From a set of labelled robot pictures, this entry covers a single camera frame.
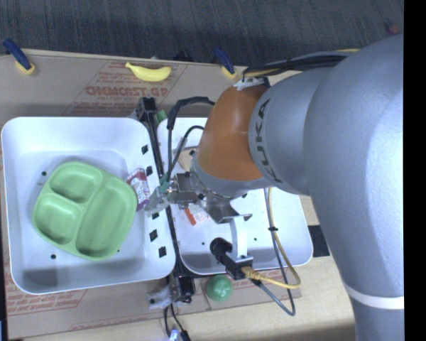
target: white plastic tub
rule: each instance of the white plastic tub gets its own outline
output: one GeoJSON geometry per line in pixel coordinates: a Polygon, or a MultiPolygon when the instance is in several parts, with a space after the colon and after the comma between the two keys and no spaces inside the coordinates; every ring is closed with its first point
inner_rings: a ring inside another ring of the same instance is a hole
{"type": "MultiPolygon", "coordinates": [[[[204,126],[206,119],[178,118],[172,135],[172,148],[175,151],[180,139],[193,125],[204,126]]],[[[188,137],[186,147],[198,145],[202,131],[193,130],[188,137]]],[[[158,127],[158,140],[165,170],[168,169],[168,130],[167,121],[158,127]]],[[[179,164],[174,173],[182,173],[179,164]]],[[[297,195],[273,189],[273,216],[278,236],[293,266],[306,264],[312,258],[312,240],[307,228],[300,198],[297,195]]],[[[248,254],[254,257],[255,269],[274,269],[278,267],[271,233],[268,231],[268,217],[263,190],[252,190],[245,198],[232,202],[235,210],[242,215],[252,214],[246,222],[248,254]]],[[[208,275],[224,273],[224,266],[218,264],[209,250],[210,243],[216,237],[231,242],[229,224],[217,224],[213,220],[191,225],[184,211],[177,205],[171,205],[175,232],[180,247],[180,257],[186,267],[195,274],[208,275]]]]}
{"type": "Polygon", "coordinates": [[[21,117],[4,126],[1,145],[11,275],[20,289],[33,294],[71,291],[163,278],[173,270],[175,252],[165,211],[155,219],[138,211],[120,250],[103,261],[55,247],[31,222],[45,181],[67,161],[81,161],[123,179],[137,167],[151,167],[148,184],[153,191],[158,174],[142,123],[129,118],[21,117]]]}

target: yellow banana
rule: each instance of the yellow banana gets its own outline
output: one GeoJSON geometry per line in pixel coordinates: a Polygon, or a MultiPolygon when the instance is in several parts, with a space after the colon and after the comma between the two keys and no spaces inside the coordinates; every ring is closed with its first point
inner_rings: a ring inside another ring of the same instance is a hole
{"type": "Polygon", "coordinates": [[[161,67],[156,69],[141,67],[140,65],[132,65],[130,62],[126,62],[126,68],[133,71],[133,74],[140,80],[147,82],[158,82],[165,80],[170,75],[172,68],[161,67]]]}

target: gray carpet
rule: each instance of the gray carpet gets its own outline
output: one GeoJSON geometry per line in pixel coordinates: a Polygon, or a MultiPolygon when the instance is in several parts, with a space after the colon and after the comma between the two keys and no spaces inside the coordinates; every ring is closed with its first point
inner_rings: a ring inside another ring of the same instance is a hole
{"type": "Polygon", "coordinates": [[[0,0],[3,39],[23,48],[237,65],[362,48],[404,29],[404,0],[0,0]]]}

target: green plate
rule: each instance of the green plate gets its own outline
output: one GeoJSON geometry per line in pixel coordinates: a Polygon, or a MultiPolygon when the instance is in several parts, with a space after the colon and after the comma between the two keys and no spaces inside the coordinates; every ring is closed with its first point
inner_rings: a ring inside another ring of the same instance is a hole
{"type": "Polygon", "coordinates": [[[41,190],[32,223],[55,246],[90,260],[117,253],[136,214],[137,197],[124,180],[71,161],[57,167],[41,190]]]}

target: blue clamp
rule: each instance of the blue clamp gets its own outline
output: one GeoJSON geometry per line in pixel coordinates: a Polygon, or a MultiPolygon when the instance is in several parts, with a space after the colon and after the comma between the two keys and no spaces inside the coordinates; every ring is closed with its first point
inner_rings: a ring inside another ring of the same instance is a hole
{"type": "Polygon", "coordinates": [[[236,72],[234,64],[232,63],[232,60],[230,59],[229,55],[224,50],[218,47],[213,50],[213,54],[216,58],[219,59],[221,64],[224,66],[225,70],[222,70],[222,72],[230,78],[235,77],[236,72]]]}
{"type": "Polygon", "coordinates": [[[35,66],[30,62],[30,60],[28,60],[26,54],[12,41],[12,39],[6,38],[3,42],[3,46],[14,56],[17,61],[16,66],[19,70],[27,75],[30,75],[35,70],[35,66]]]}

